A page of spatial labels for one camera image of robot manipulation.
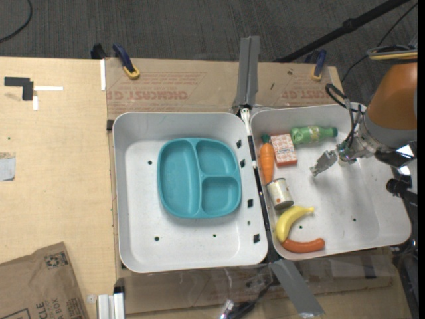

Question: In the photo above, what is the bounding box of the black cylinder on white bracket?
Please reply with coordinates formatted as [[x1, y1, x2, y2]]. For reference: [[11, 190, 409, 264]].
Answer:
[[374, 141, 418, 201]]

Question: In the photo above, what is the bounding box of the green plastic bottle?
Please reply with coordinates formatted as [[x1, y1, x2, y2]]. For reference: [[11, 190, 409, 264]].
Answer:
[[290, 125, 339, 148]]

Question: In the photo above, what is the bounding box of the brown cardboard board red print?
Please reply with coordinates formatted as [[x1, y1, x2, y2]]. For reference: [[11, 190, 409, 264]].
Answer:
[[104, 56, 412, 315]]

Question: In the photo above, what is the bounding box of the yellow banana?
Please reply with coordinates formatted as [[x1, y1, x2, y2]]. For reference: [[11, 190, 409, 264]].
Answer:
[[275, 205, 315, 244]]

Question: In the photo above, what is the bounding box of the orange and white carton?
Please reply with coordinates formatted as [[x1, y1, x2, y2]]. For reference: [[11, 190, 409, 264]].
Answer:
[[270, 133, 299, 167]]

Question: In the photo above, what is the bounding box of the teal divided plate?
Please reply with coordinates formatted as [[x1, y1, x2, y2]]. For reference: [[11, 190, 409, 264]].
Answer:
[[157, 137, 242, 219]]

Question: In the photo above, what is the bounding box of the orange toy carrot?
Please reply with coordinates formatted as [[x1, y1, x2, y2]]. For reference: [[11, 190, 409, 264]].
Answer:
[[258, 134, 276, 185]]

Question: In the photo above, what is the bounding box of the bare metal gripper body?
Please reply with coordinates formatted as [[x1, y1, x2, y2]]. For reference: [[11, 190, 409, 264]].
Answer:
[[335, 134, 378, 165]]

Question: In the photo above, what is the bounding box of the orange sausage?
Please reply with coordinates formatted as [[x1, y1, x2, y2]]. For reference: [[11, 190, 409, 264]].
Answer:
[[281, 237, 326, 254]]

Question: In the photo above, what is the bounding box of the small white can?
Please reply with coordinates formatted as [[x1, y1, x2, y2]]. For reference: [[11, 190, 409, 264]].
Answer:
[[266, 177, 295, 211]]

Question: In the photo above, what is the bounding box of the white plastic tray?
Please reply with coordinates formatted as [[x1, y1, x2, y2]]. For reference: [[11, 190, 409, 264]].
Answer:
[[249, 103, 413, 261], [112, 111, 269, 274]]

